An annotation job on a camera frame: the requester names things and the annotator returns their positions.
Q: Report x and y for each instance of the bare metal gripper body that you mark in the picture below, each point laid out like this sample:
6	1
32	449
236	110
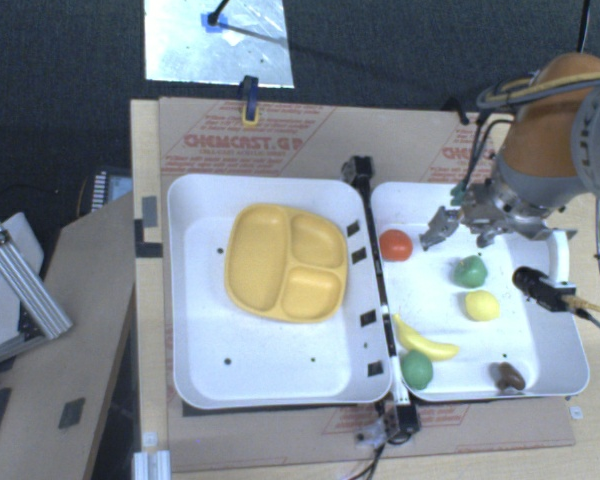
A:
500	213

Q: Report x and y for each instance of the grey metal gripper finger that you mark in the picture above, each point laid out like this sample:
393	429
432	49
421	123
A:
437	229
485	239

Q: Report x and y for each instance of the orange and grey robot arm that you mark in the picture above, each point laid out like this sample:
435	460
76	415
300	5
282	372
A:
555	133

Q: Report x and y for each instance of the green pepper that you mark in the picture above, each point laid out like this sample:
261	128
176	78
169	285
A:
470	271

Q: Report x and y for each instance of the red tomato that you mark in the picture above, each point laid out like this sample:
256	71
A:
395	244

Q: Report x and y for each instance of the yellow lemon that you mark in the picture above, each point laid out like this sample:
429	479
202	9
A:
481	306

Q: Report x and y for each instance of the thin black and white rod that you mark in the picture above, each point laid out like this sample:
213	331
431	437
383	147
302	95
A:
380	278

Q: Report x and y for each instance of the yellow banana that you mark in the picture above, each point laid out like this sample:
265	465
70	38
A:
422	343

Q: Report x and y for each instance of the white plastic tray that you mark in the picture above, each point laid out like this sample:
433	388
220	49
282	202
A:
525	358
260	358

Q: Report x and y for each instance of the brown toy food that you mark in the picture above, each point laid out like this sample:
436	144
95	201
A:
508	376

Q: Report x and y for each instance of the green lime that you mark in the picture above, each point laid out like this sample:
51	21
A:
416	369

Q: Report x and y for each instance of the yellow divided plate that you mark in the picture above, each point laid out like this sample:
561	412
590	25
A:
286	263

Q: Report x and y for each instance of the brown cardboard board red print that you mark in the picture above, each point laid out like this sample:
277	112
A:
300	138

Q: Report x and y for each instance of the black cylinder on white bracket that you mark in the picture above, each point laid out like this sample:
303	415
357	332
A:
542	283

